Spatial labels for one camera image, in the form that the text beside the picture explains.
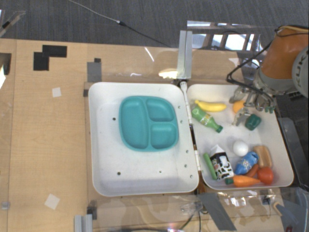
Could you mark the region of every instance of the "teal divided plate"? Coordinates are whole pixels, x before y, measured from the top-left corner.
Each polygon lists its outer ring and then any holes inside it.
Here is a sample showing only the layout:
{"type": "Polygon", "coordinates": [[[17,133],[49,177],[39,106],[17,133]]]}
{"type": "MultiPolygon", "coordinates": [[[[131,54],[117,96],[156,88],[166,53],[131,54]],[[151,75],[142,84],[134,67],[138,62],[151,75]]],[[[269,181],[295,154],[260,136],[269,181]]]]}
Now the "teal divided plate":
{"type": "Polygon", "coordinates": [[[119,109],[119,129],[124,144],[138,151],[166,150],[178,141],[174,108],[159,97],[125,98],[119,109]]]}

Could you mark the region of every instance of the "white paper square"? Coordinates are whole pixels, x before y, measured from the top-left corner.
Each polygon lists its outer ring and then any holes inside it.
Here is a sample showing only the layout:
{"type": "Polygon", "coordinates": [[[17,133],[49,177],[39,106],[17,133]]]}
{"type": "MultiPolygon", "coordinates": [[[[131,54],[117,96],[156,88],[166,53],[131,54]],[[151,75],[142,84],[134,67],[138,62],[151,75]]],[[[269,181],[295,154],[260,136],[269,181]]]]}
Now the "white paper square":
{"type": "Polygon", "coordinates": [[[59,203],[60,199],[57,198],[55,195],[53,194],[49,194],[47,200],[45,201],[45,205],[53,210],[56,209],[58,203],[59,203]]]}
{"type": "Polygon", "coordinates": [[[61,89],[59,87],[53,88],[53,97],[60,97],[61,96],[61,89]]]}

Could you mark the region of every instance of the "green bottle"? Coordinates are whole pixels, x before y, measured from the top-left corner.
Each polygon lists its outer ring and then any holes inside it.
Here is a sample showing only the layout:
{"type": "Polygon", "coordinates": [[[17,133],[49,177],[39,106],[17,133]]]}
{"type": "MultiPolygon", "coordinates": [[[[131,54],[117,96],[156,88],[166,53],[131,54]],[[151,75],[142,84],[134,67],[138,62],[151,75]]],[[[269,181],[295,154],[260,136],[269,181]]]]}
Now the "green bottle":
{"type": "Polygon", "coordinates": [[[214,121],[214,118],[211,115],[205,113],[199,106],[196,106],[192,110],[192,117],[199,121],[202,125],[215,129],[217,133],[221,132],[223,129],[222,126],[219,126],[214,121]]]}

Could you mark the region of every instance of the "plastic tray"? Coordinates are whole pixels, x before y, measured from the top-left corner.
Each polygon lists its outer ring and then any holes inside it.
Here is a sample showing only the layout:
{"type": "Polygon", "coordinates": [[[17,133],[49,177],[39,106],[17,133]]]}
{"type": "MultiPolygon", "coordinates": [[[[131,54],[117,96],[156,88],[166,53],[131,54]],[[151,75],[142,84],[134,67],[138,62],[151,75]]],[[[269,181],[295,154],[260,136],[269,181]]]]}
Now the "plastic tray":
{"type": "Polygon", "coordinates": [[[158,97],[125,98],[120,105],[119,128],[124,144],[134,150],[166,150],[178,141],[174,108],[158,97]]]}
{"type": "Polygon", "coordinates": [[[93,185],[104,196],[190,192],[196,159],[182,91],[170,84],[96,83],[89,90],[93,185]],[[179,139],[168,150],[140,152],[121,139],[119,109],[131,96],[155,96],[173,107],[179,139]]]}
{"type": "Polygon", "coordinates": [[[194,106],[195,100],[223,102],[227,105],[227,108],[222,112],[209,113],[213,115],[217,124],[223,126],[223,130],[220,133],[217,133],[211,128],[204,127],[193,119],[197,149],[200,154],[201,168],[205,183],[216,190],[237,189],[233,185],[227,186],[224,181],[218,182],[213,180],[202,156],[204,153],[209,154],[210,149],[218,144],[226,151],[232,167],[235,169],[241,157],[234,154],[232,146],[237,139],[241,139],[249,145],[249,150],[253,150],[253,147],[256,145],[267,146],[273,162],[273,183],[271,185],[254,185],[248,187],[249,189],[289,186],[293,182],[294,174],[275,114],[258,112],[254,108],[251,108],[251,113],[261,117],[261,124],[253,131],[245,128],[244,123],[241,123],[239,126],[233,126],[232,122],[235,113],[232,110],[232,104],[229,104],[228,100],[234,94],[236,88],[237,86],[234,85],[196,84],[190,86],[187,92],[192,107],[194,106]]]}

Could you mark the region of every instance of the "orange fruit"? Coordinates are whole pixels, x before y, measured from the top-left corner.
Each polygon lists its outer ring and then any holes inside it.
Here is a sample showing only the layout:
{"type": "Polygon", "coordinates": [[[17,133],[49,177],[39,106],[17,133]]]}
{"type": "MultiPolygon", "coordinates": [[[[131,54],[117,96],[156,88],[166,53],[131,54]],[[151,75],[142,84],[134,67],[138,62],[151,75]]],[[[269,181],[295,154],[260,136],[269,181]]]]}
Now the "orange fruit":
{"type": "Polygon", "coordinates": [[[234,113],[236,114],[241,108],[244,107],[244,104],[245,101],[236,101],[234,104],[233,104],[233,111],[234,113]]]}

